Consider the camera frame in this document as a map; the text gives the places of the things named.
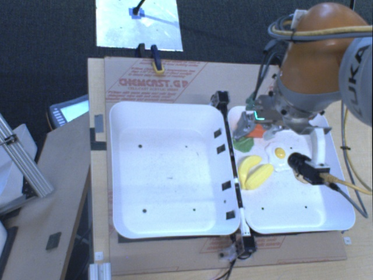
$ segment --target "empty white tray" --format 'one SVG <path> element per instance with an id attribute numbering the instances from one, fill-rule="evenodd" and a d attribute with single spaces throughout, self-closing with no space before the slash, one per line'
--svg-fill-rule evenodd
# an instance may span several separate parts
<path id="1" fill-rule="evenodd" d="M 123 101 L 110 110 L 113 220 L 130 239 L 228 235 L 240 214 L 222 114 Z"/>
<path id="2" fill-rule="evenodd" d="M 228 114 L 230 127 L 237 127 L 237 121 L 245 107 L 234 107 Z M 324 116 L 317 116 L 312 125 L 327 127 Z M 343 173 L 330 133 L 326 134 L 326 163 L 330 173 L 340 179 Z M 274 155 L 274 149 L 281 147 L 286 153 L 284 159 Z M 255 190 L 241 190 L 245 207 L 245 218 L 256 232 L 292 233 L 329 230 L 347 230 L 355 223 L 352 205 L 325 185 L 310 185 L 298 181 L 287 164 L 287 158 L 293 152 L 311 157 L 311 139 L 309 135 L 297 135 L 287 130 L 276 133 L 271 140 L 254 139 L 254 146 L 248 153 L 235 150 L 237 166 L 249 155 L 261 156 L 264 163 L 275 167 L 272 175 Z M 339 187 L 348 194 L 344 185 Z"/>

